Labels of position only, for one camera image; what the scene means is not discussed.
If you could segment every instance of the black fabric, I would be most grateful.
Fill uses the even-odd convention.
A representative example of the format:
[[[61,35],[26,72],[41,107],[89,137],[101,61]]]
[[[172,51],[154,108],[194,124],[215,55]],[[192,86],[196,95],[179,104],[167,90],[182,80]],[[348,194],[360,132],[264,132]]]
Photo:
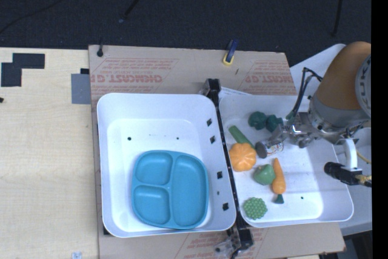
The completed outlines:
[[[371,0],[0,0],[0,46],[134,45],[285,52],[289,65],[337,43],[371,42]]]

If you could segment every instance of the orange pumpkin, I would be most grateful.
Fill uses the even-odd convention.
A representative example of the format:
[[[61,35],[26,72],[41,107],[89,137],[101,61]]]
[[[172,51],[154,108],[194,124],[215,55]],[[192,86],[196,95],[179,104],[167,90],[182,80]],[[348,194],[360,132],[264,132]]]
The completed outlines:
[[[256,150],[249,143],[236,143],[229,150],[233,170],[243,172],[256,164]]]

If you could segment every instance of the cardboard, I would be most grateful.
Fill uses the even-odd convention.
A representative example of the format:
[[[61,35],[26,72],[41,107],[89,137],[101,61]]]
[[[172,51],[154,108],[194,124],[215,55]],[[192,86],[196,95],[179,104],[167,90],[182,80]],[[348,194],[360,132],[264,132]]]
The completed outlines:
[[[226,232],[164,234],[139,238],[116,238],[104,234],[101,217],[101,176],[96,103],[111,92],[198,93],[208,78],[221,86],[254,95],[296,95],[285,54],[236,51],[226,66],[223,50],[192,50],[155,47],[89,46],[92,96],[93,144],[95,148],[96,200],[100,258],[229,258],[215,251]],[[274,228],[251,228],[254,245],[237,258],[282,258],[344,251],[338,223],[304,224]]]

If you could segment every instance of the blue divided plate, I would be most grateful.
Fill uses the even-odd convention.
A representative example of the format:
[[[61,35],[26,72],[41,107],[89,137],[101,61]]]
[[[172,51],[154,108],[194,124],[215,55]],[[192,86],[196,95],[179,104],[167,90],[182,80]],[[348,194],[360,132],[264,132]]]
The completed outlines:
[[[152,150],[139,156],[132,175],[132,209],[143,222],[191,229],[205,219],[209,181],[203,162],[187,153]]]

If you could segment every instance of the light wood surface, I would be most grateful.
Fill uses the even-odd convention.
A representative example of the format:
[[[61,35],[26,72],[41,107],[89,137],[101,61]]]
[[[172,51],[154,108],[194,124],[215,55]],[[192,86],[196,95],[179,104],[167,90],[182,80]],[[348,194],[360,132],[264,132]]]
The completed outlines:
[[[45,69],[0,87],[0,257],[98,258],[90,105],[72,104],[86,50],[43,50]],[[42,49],[0,49],[12,53]]]

